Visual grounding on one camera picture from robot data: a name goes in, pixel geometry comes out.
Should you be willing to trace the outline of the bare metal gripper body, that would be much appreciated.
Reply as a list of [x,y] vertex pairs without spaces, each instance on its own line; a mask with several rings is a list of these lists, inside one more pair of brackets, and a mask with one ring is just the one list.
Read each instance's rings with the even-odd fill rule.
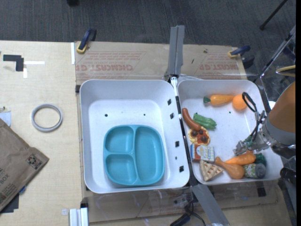
[[260,130],[257,132],[256,136],[251,137],[251,143],[248,147],[248,150],[261,151],[268,149],[271,145],[271,137],[267,132]]

